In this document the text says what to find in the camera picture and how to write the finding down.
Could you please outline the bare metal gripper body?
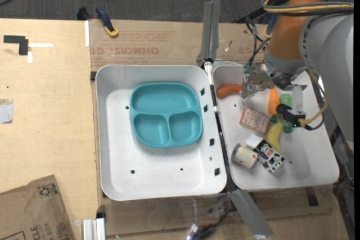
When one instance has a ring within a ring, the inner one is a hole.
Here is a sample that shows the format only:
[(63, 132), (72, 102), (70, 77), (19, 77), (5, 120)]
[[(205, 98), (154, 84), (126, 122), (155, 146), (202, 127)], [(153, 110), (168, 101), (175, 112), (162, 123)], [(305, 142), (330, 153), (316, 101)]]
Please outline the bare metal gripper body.
[(247, 62), (243, 70), (243, 82), (262, 84), (266, 88), (282, 85), (282, 74), (270, 62)]

